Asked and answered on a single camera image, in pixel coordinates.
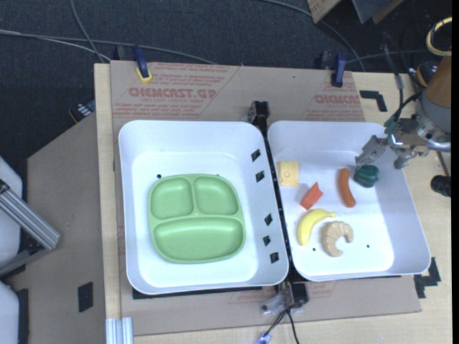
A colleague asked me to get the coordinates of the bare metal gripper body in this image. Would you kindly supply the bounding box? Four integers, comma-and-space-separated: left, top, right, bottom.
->
386, 117, 449, 158

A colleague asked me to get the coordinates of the dark green bell pepper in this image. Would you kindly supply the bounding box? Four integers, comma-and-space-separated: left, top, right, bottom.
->
353, 163, 380, 188

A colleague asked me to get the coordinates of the orange sausage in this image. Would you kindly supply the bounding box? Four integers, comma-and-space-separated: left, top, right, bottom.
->
337, 167, 357, 209

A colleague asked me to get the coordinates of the orange carrot piece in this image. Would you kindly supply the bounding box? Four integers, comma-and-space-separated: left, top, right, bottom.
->
299, 181, 324, 211

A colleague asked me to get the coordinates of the white plastic tray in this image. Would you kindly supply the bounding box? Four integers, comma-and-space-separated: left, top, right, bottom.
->
118, 119, 290, 296
266, 120, 432, 283

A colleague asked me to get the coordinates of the yellow cheese wedge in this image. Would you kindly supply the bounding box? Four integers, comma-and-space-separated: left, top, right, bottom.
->
275, 160, 301, 188

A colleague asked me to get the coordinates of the beige croissant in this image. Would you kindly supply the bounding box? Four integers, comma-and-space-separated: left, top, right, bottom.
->
321, 220, 355, 257

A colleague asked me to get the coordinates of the yellow banana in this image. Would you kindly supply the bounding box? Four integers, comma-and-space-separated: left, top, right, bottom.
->
296, 208, 337, 247

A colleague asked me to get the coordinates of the brown cardboard board red print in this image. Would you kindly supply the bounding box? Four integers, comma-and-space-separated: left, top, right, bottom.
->
109, 60, 423, 337

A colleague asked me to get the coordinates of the green divided plate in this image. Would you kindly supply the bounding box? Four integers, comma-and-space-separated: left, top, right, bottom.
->
147, 173, 247, 264

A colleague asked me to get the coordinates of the black cylinder on white bracket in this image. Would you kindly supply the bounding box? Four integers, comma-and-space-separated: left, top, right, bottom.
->
424, 138, 453, 198

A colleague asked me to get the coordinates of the black block with thin wires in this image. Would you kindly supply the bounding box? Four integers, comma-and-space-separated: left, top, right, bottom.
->
250, 100, 270, 125
275, 281, 310, 308

